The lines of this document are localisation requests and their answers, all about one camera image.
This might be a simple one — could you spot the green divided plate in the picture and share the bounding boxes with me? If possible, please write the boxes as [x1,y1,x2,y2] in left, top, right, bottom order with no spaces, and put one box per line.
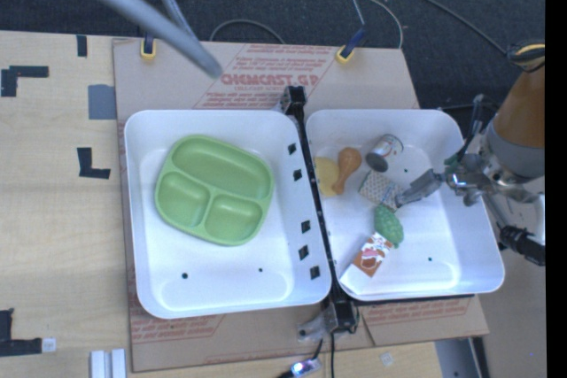
[153,134,276,248]

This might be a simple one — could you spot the small silver can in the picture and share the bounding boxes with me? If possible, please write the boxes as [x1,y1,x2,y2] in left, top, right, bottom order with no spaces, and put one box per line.
[364,133,405,174]

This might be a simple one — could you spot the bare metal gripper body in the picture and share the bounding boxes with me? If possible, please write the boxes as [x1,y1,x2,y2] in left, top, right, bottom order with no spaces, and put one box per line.
[444,151,540,204]

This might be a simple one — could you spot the orange and white carton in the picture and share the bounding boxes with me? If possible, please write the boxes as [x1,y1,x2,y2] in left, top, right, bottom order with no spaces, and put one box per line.
[350,231,395,280]

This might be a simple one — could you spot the black block with thin wires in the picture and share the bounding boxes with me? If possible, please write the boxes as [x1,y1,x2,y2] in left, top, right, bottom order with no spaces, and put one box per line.
[280,84,308,117]
[324,297,361,334]

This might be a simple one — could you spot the patterned white carton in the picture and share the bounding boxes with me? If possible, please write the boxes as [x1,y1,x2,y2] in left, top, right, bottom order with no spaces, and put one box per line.
[357,169,405,214]

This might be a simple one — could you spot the black cylinder on white bracket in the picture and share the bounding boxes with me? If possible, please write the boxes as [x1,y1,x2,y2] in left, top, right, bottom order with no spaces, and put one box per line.
[485,189,546,267]

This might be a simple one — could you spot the white plastic tray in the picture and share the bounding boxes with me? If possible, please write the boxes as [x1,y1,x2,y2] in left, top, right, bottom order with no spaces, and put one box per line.
[123,108,334,320]
[305,107,507,304]

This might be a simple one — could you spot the green toy grapes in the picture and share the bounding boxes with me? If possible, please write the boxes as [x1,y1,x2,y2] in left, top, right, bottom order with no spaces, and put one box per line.
[372,204,406,250]

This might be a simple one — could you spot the brown cardboard board red print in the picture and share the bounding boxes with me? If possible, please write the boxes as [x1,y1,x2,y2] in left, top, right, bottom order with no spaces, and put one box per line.
[111,38,491,374]

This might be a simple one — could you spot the brown toy chicken drumstick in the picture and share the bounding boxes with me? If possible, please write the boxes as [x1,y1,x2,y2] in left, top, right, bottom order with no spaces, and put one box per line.
[330,146,363,197]

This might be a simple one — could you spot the yellow round toy food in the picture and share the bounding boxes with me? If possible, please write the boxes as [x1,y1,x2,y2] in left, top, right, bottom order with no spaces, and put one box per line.
[314,156,340,198]

